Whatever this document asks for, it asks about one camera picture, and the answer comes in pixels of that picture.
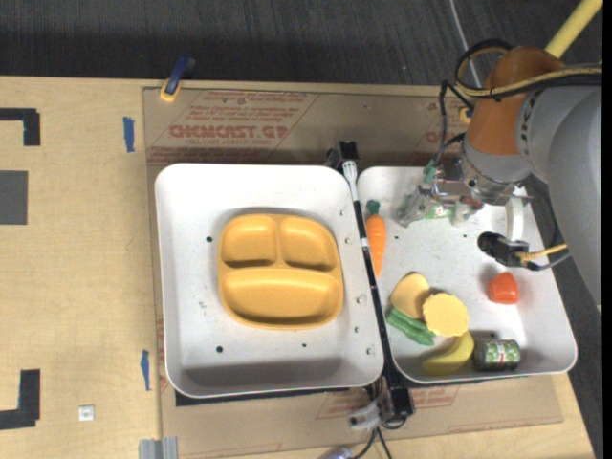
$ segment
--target yellow divided plate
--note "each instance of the yellow divided plate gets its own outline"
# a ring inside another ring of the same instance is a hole
[[[232,219],[221,233],[217,267],[221,302],[241,323],[314,328],[342,308],[336,240],[305,217],[245,214]]]

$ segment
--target lemon slice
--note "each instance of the lemon slice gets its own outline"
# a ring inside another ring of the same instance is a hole
[[[423,319],[423,303],[429,297],[429,284],[419,273],[404,277],[391,293],[391,304],[405,315]]]
[[[468,308],[456,295],[438,293],[423,303],[427,328],[443,337],[460,337],[468,331]]]

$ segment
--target tan table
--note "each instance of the tan table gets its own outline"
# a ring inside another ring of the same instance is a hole
[[[41,375],[39,420],[0,430],[0,456],[138,457],[141,439],[163,437],[142,130],[142,88],[162,82],[2,77],[0,84],[0,107],[37,109],[42,136],[40,146],[24,146],[22,124],[0,121],[0,170],[29,172],[28,224],[0,225],[0,411],[16,408],[20,370],[40,369]],[[388,95],[406,90],[286,86]],[[256,88],[266,87],[277,90],[278,84]],[[135,121],[132,153],[126,152],[123,117]],[[143,350],[151,391],[143,384]],[[567,375],[553,382],[562,423],[389,441],[389,448],[398,458],[593,457]],[[88,404],[95,406],[95,420],[80,421],[78,408]],[[273,457],[315,458],[328,450]],[[383,457],[380,445],[368,457]]]

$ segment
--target yellow banana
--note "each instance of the yellow banana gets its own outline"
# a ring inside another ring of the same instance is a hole
[[[423,370],[434,376],[446,376],[457,372],[471,357],[474,339],[470,332],[457,337],[450,348],[423,362]]]

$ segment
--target blue tape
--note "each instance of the blue tape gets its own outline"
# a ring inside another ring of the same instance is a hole
[[[142,350],[141,369],[142,376],[144,377],[144,389],[150,391],[151,383],[149,381],[149,353],[146,350]]]
[[[123,138],[125,139],[125,147],[128,153],[134,152],[134,120],[123,118]]]

